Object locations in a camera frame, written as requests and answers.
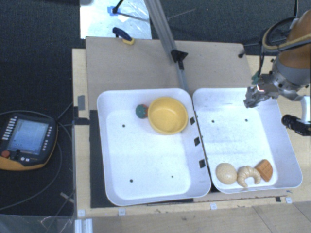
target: croissant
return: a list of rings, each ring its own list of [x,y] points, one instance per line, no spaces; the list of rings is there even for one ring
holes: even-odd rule
[[[259,182],[261,181],[261,176],[257,169],[250,166],[243,166],[238,172],[238,184],[243,187],[247,187],[245,179],[247,179],[248,177],[253,177],[255,179],[255,184],[259,184]]]

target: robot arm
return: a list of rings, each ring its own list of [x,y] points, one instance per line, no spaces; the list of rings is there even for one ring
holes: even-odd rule
[[[279,95],[291,101],[300,101],[302,118],[286,115],[282,122],[293,130],[295,125],[299,125],[295,131],[301,135],[310,135],[310,97],[297,94],[302,87],[310,84],[310,27],[311,10],[294,22],[284,44],[268,46],[266,38],[273,27],[266,32],[262,40],[263,50],[279,51],[280,54],[274,60],[269,74],[253,77],[256,86],[248,87],[244,100],[246,108],[256,107],[269,98],[277,99]]]

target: yellow bowl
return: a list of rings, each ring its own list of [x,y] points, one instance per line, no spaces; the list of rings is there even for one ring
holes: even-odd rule
[[[148,120],[158,133],[175,134],[186,127],[188,113],[185,106],[178,100],[161,97],[150,104]]]

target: table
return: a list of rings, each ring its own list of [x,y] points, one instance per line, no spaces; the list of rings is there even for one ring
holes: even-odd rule
[[[179,50],[189,53],[184,60],[184,65],[190,95],[201,87],[250,86],[251,73],[255,73],[258,68],[257,56],[238,57],[238,54],[243,51],[240,44],[188,41],[177,41],[176,44]],[[174,65],[165,58],[164,50],[157,40],[136,40],[131,47],[115,38],[87,38],[86,50],[73,49],[72,51],[74,106],[78,107],[78,98],[81,96],[85,98],[85,107],[78,110],[78,117],[89,118],[89,111],[96,110],[97,96],[105,90],[178,87],[176,70],[170,68]],[[267,57],[263,72],[271,70],[271,65]],[[310,95],[310,89],[304,89],[302,93]],[[283,115],[301,116],[299,103],[290,102],[283,97],[277,101]],[[75,125],[73,130],[77,217],[106,217],[104,222],[113,219],[117,222],[119,218],[116,219],[116,216],[120,214],[120,207],[90,208],[89,127]],[[209,213],[211,205],[216,204],[218,209],[224,209],[217,213],[223,213],[224,216],[230,213],[230,209],[245,207],[245,211],[239,211],[238,215],[240,217],[250,215],[256,218],[260,214],[265,217],[265,212],[269,212],[269,208],[273,210],[277,204],[286,206],[285,197],[290,197],[296,203],[311,201],[310,138],[301,137],[290,130],[288,134],[303,173],[303,183],[298,188],[232,195],[210,193],[203,198],[194,199],[193,203],[124,207],[126,215],[131,216],[132,220],[148,222],[152,215],[164,214],[174,220],[174,218],[180,219],[183,213],[190,213],[191,216]],[[282,197],[281,202],[276,202],[276,197]],[[255,209],[257,216],[253,214],[253,209],[249,211],[250,207],[257,209]],[[241,218],[234,217],[231,220],[241,220]]]

